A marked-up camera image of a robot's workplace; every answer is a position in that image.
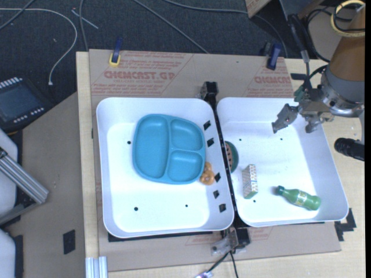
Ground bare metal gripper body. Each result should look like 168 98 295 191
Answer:
296 92 365 120

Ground white plastic tray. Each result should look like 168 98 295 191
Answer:
96 97 235 239
216 96 350 228

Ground green and red watermelon slice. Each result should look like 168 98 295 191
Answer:
224 140 241 174

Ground white and green carton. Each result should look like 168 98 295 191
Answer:
241 163 260 200

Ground green bottle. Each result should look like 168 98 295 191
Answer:
274 185 322 211

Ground thin black and white rod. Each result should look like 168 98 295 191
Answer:
210 93 238 232

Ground brown pretzel biscuit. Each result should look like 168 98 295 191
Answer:
199 161 216 186

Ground brown cardboard board red print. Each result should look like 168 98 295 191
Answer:
88 49 343 273

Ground blue divided plate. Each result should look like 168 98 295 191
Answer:
132 113 208 185

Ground black cylinder on white bracket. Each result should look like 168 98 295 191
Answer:
333 108 366 162

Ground black block with thin wires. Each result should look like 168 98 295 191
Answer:
199 81 219 100
210 226 250 257

